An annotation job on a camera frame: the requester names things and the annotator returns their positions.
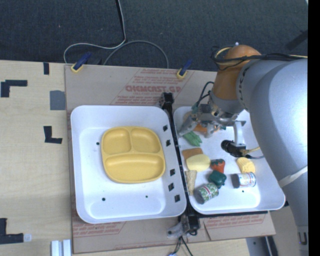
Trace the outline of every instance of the cardboard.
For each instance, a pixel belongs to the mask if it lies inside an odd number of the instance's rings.
[[[81,105],[156,106],[160,104],[163,92],[173,93],[173,111],[182,106],[192,106],[198,100],[204,85],[215,80],[216,72],[189,70],[186,77],[180,80],[174,69],[85,65],[81,72],[73,73],[70,67],[71,65],[64,66],[64,74],[73,253],[175,245],[177,239],[168,238],[167,229],[178,223],[177,217],[103,224],[89,224],[79,218],[73,183],[70,114]],[[188,243],[275,234],[269,212],[201,218],[200,225],[197,235],[186,237]]]

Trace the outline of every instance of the table surface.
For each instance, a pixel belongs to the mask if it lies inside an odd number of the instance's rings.
[[[64,64],[0,61],[0,81],[27,80],[0,97],[0,218],[7,234],[31,234],[32,241],[0,245],[0,255],[50,255],[50,242],[72,239],[67,113],[50,110],[50,91],[65,90]],[[61,144],[44,143],[44,126]],[[189,244],[193,255],[249,256],[246,239]],[[174,245],[81,255],[166,256]],[[184,246],[179,256],[189,255]]]

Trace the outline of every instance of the yellow bowl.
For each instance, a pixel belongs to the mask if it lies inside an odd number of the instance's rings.
[[[117,183],[144,183],[159,179],[166,170],[157,134],[139,126],[108,129],[101,140],[103,167]]]

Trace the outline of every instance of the white tray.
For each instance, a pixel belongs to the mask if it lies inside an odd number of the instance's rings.
[[[174,122],[176,130],[178,131],[183,124],[184,115],[191,111],[190,107],[179,107],[174,112]],[[249,113],[243,111],[238,121],[246,121],[242,127],[243,143],[246,144],[247,149],[254,149],[258,147],[254,132],[252,130]],[[235,140],[234,129],[227,127],[226,130],[219,130],[215,132],[210,138],[204,138],[203,134],[196,132],[201,140],[201,149],[205,155],[211,160],[224,159],[225,168],[224,174],[227,176],[225,185],[219,189],[219,195],[204,204],[199,204],[194,196],[189,196],[192,207],[199,213],[204,215],[211,214],[226,214],[226,213],[242,213],[255,211],[278,210],[283,207],[286,198],[279,187],[278,182],[271,171],[265,158],[252,159],[255,165],[256,185],[254,187],[234,188],[231,182],[230,175],[240,173],[240,169],[236,163],[236,158],[225,152],[221,148],[223,140]],[[186,161],[182,155],[182,151],[186,149],[195,148],[190,145],[183,137],[178,138],[179,149],[181,152],[181,161],[184,170],[187,170]],[[252,152],[253,156],[260,156],[260,150]],[[208,168],[205,171],[198,172],[195,181],[195,187],[201,187],[208,183],[208,176],[213,170]]]
[[[175,217],[184,212],[187,200],[182,176],[170,122],[162,109],[84,105],[72,111],[70,120],[76,210],[81,219],[96,224]],[[136,184],[108,178],[97,143],[106,130],[119,126],[145,127],[158,135],[166,164],[161,178]]]

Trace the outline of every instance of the blue and yellow clamp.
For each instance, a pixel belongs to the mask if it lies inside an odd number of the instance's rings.
[[[84,55],[82,55],[81,58],[71,66],[71,71],[74,73],[78,73],[80,70],[82,70],[84,64],[88,61],[91,55],[91,52],[86,52]]]
[[[188,61],[184,64],[182,68],[178,70],[176,73],[176,77],[180,80],[184,79],[187,75],[187,69],[191,66],[192,59],[188,59]]]

